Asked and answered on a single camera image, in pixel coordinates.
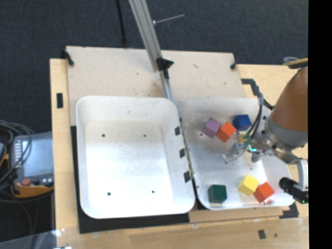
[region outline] red block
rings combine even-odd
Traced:
[[[230,124],[229,122],[225,122],[223,126],[220,127],[216,135],[223,142],[226,142],[236,131],[237,129],[232,124]]]
[[[257,187],[256,191],[253,193],[255,198],[258,200],[259,203],[262,203],[268,197],[274,194],[274,190],[269,185],[268,182],[265,182]]]

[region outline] green block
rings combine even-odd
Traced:
[[[225,185],[211,185],[208,189],[211,203],[223,203],[227,199]]]

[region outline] black carpet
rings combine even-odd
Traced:
[[[232,52],[238,63],[308,57],[309,0],[147,0],[162,50]],[[125,47],[143,49],[128,0]],[[0,0],[0,119],[51,130],[49,59],[66,46],[123,47],[115,0]],[[50,230],[51,199],[35,232]],[[26,205],[34,219],[37,203]],[[0,203],[0,241],[29,234],[19,205]]]

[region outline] cube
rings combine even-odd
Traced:
[[[256,191],[254,192],[255,198],[258,200],[259,203],[262,203],[264,200],[269,198],[271,195],[274,194],[274,190],[270,186],[268,182],[265,182],[257,187]]]
[[[256,191],[258,184],[259,180],[252,175],[247,174],[241,179],[238,190],[245,195],[250,196]]]
[[[245,131],[251,126],[248,114],[236,115],[233,119],[233,125],[238,131]]]
[[[211,185],[208,189],[208,193],[211,203],[223,203],[227,199],[225,185]]]
[[[226,142],[237,129],[229,122],[225,122],[222,127],[217,132],[217,136],[223,141]]]
[[[209,120],[206,122],[202,132],[207,136],[213,138],[218,132],[221,125],[222,124],[219,121],[210,117]]]

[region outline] white tray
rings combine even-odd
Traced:
[[[76,107],[80,203],[93,218],[186,213],[195,203],[174,103],[86,96]]]
[[[251,154],[245,153],[233,161],[226,161],[225,155],[237,141],[234,134],[226,143],[217,136],[210,138],[202,133],[210,117],[224,124],[232,123],[236,115],[248,114],[253,123],[258,113],[257,99],[209,98],[187,99],[179,106],[184,136],[189,149],[189,159],[196,182],[198,199],[210,210],[240,209],[259,206],[289,206],[294,203],[291,195],[279,187],[282,177],[291,177],[287,165],[274,156],[265,156],[262,161],[253,163]],[[270,112],[264,108],[262,117]],[[264,127],[260,122],[258,132]],[[275,194],[267,202],[259,203],[256,198],[238,191],[238,185],[246,174],[257,178],[260,183],[268,181]],[[209,203],[208,188],[212,184],[225,185],[227,199],[223,203]]]

